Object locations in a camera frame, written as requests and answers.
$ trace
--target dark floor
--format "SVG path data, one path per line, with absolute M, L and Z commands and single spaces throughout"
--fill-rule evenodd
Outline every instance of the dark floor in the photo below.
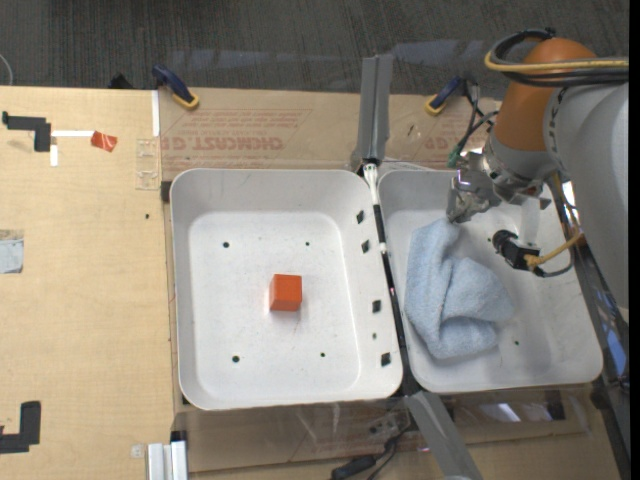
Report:
M 362 58 L 391 52 L 392 92 L 455 75 L 507 81 L 482 59 L 498 39 L 554 27 L 601 56 L 629 55 L 630 0 L 0 0 L 0 54 L 18 85 L 142 89 L 165 63 L 194 87 L 359 92 Z M 0 84 L 9 81 L 0 63 Z

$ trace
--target white tray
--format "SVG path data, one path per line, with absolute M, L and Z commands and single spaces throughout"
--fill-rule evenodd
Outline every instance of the white tray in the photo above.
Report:
M 453 172 L 391 171 L 380 178 L 380 202 L 400 307 L 403 307 L 411 234 L 445 217 Z M 491 268 L 509 292 L 516 315 L 499 327 L 499 345 L 478 356 L 438 361 L 401 309 L 409 362 L 416 380 L 436 393 L 462 393 L 590 382 L 602 369 L 596 338 L 573 270 L 541 279 L 517 271 L 495 253 L 493 234 L 507 229 L 519 235 L 521 207 L 502 204 L 462 224 L 453 254 L 469 256 Z M 539 214 L 537 245 L 550 252 L 565 241 L 555 207 Z M 564 252 L 543 265 L 551 272 L 569 262 Z
M 194 169 L 176 177 L 170 201 L 178 372 L 189 402 L 237 409 L 398 389 L 402 364 L 362 179 Z M 269 310 L 276 273 L 302 276 L 297 312 Z

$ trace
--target orange cube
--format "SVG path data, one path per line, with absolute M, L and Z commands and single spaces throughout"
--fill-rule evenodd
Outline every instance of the orange cube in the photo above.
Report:
M 298 311 L 302 303 L 302 277 L 274 274 L 269 286 L 271 311 Z

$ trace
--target folded towel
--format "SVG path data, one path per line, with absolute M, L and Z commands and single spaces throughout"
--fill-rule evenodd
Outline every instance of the folded towel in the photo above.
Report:
M 494 322 L 514 307 L 498 277 L 450 248 L 460 226 L 446 218 L 415 230 L 409 246 L 404 310 L 437 359 L 469 356 L 498 343 Z

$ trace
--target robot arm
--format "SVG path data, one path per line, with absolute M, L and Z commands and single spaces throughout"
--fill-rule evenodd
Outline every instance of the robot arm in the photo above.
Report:
M 527 39 L 539 43 L 522 64 L 503 61 Z M 628 308 L 628 60 L 599 59 L 534 30 L 500 41 L 486 62 L 513 82 L 482 153 L 459 162 L 449 220 L 539 198 L 556 174 L 571 180 L 584 236 L 617 304 Z

